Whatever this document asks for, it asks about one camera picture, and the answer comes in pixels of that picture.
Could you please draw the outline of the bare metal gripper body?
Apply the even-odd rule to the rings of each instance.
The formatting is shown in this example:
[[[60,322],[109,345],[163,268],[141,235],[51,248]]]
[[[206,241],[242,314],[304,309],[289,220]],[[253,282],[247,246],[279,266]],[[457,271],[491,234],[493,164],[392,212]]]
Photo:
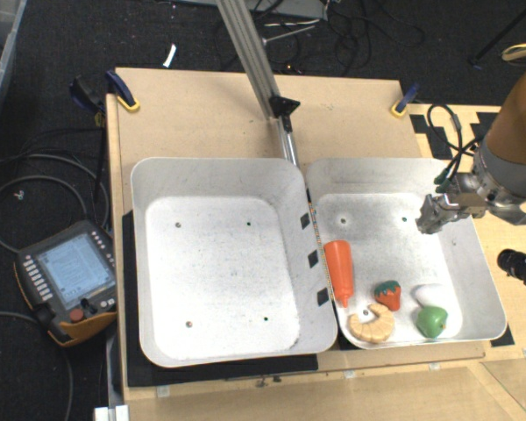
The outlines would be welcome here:
[[[511,225],[526,225],[526,212],[521,208],[526,197],[500,185],[489,174],[457,173],[443,202],[461,218],[482,218],[488,212]]]

